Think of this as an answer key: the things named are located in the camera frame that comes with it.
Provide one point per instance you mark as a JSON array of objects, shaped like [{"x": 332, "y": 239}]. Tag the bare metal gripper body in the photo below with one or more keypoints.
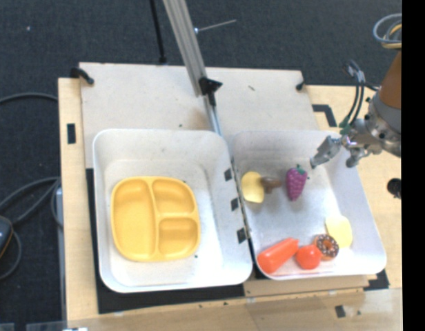
[{"x": 374, "y": 138}]

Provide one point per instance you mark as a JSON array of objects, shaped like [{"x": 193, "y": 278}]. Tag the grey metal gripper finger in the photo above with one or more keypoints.
[
  {"x": 355, "y": 156},
  {"x": 325, "y": 152}
]

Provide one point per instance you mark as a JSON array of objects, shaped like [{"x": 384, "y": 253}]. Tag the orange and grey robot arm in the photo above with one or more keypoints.
[{"x": 392, "y": 83}]

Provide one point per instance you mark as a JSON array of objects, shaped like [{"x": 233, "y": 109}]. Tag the purple grapes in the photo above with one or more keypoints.
[{"x": 296, "y": 185}]

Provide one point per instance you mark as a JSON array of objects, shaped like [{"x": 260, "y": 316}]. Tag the brown mushroom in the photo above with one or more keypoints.
[{"x": 270, "y": 184}]

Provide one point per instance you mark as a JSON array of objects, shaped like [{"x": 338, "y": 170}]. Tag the white plastic tray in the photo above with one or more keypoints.
[
  {"x": 295, "y": 219},
  {"x": 212, "y": 150}
]

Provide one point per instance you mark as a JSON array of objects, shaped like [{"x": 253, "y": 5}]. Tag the pale yellow slice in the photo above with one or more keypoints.
[{"x": 340, "y": 229}]

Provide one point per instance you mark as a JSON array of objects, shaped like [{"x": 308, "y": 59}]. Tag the pale yellow crisp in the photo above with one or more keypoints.
[{"x": 252, "y": 188}]

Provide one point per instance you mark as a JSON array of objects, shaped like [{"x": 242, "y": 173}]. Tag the chocolate doughnut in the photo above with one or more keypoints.
[{"x": 328, "y": 247}]

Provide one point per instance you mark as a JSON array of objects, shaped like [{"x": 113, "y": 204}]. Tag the thin black and white rod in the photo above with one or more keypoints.
[{"x": 240, "y": 205}]

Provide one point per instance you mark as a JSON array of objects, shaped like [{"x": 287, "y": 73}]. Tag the orange tomato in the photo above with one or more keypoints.
[{"x": 308, "y": 257}]

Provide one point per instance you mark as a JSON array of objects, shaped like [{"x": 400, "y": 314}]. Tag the orange carrot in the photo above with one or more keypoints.
[{"x": 276, "y": 255}]

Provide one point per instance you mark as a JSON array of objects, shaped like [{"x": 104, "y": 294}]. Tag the pale wood flat board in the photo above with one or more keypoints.
[{"x": 136, "y": 97}]

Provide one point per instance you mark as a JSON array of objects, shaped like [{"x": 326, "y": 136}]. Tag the yellow divided plate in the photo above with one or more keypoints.
[{"x": 136, "y": 219}]

